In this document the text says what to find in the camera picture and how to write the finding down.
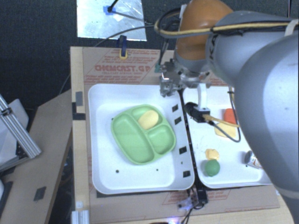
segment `metal plate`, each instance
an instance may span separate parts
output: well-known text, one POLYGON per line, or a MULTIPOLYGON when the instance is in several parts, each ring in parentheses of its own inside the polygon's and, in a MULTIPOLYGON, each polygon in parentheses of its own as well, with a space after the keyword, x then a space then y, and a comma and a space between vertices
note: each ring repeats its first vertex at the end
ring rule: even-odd
MULTIPOLYGON (((114 6, 119 14, 105 12, 104 7, 113 2, 114 0, 77 0, 78 37, 107 38, 120 31, 144 26, 141 0, 119 0, 114 6)), ((146 41, 145 29, 130 31, 124 35, 128 40, 146 41)))

